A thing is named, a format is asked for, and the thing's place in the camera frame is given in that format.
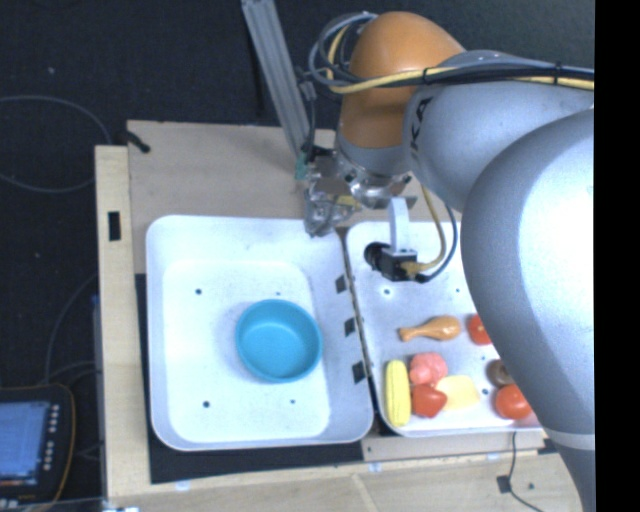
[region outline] red toy tomato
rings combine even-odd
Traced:
[[[469,322],[467,323],[467,330],[469,331],[469,336],[471,336],[471,341],[473,341],[476,345],[490,345],[491,338],[487,334],[486,329],[484,328],[484,324],[482,320],[480,320],[480,315],[476,313],[473,315]]]
[[[447,403],[447,395],[429,384],[418,384],[411,391],[411,409],[418,416],[433,418]]]
[[[496,393],[496,411],[503,418],[521,420],[531,414],[531,406],[515,384],[507,384]]]

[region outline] white tray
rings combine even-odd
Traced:
[[[151,420],[177,450],[343,443],[368,432],[373,406],[337,235],[302,221],[168,216],[147,232]],[[273,384],[242,365],[235,324],[250,304],[280,298],[318,322],[322,363]]]
[[[409,228],[411,248],[418,251],[418,261],[435,258],[440,244],[434,223],[413,222]],[[451,224],[443,223],[443,229],[450,244]],[[473,343],[466,331],[466,322],[475,313],[475,306],[464,278],[459,248],[442,274],[428,283],[417,284],[392,282],[372,271],[363,257],[366,246],[371,242],[390,244],[389,223],[363,222],[353,226],[347,234],[347,255],[361,316],[363,341],[380,412],[388,426],[407,437],[540,428],[533,413],[523,420],[513,421],[501,418],[493,409],[496,388],[487,378],[486,367],[499,356],[493,345]],[[449,341],[424,337],[400,341],[398,328],[418,326],[440,315],[453,315],[460,320],[463,329],[459,336]],[[420,352],[438,352],[447,362],[450,375],[471,377],[480,402],[468,409],[441,411],[435,418],[412,415],[407,425],[394,427],[388,422],[384,407],[385,365],[392,359],[401,359],[408,364],[411,357]]]

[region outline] blue bowl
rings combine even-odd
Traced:
[[[270,382],[307,376],[322,358],[322,333],[297,304],[268,299],[249,306],[236,324],[236,348],[247,369]]]

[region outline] wooden board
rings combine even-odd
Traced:
[[[506,504],[506,508],[489,506],[484,510],[518,506],[512,498],[499,495],[495,475],[488,480],[480,478],[486,471],[508,471],[504,469],[510,448],[506,435],[407,440],[372,433],[363,440],[365,462],[359,464],[152,485],[133,278],[135,272],[144,271],[146,227],[167,213],[299,218],[302,202],[299,186],[292,184],[293,171],[288,171],[293,165],[291,155],[279,129],[155,122],[131,122],[129,129],[151,146],[150,153],[141,153],[136,147],[96,148],[106,497],[110,503],[169,510],[171,504],[182,506],[186,500],[193,505],[187,508],[197,511],[210,510],[213,500],[220,510],[254,509],[255,498],[240,498],[246,493],[264,496],[266,508],[261,508],[265,510],[270,506],[278,510],[400,510],[389,508],[392,495],[402,500],[404,495],[433,492],[424,482],[437,482],[439,477],[433,472],[446,475],[446,470],[455,466],[457,478],[449,475],[441,479],[440,496],[443,503],[450,499],[448,508],[443,505],[434,510],[451,510],[469,482],[477,483],[480,497],[494,496]],[[330,132],[321,134],[325,140],[331,136]],[[257,186],[258,177],[264,182],[262,186]],[[232,193],[252,187],[253,195],[246,201],[239,201]],[[422,208],[421,212],[415,210],[416,218],[428,218],[426,207]],[[120,239],[110,240],[109,215],[113,218],[116,212]],[[373,218],[385,219],[386,213],[375,212]],[[541,444],[540,432],[519,434],[519,446],[525,454]],[[545,510],[578,510],[577,494],[556,454],[522,460],[522,478],[545,481],[549,486],[545,499],[551,506],[545,505]],[[380,461],[385,461],[382,473],[370,473]],[[416,480],[403,475],[422,477]],[[404,503],[409,508],[402,510],[412,510],[411,503]]]

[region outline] tablet screen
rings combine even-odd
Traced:
[[[0,403],[0,481],[37,483],[49,402]]]

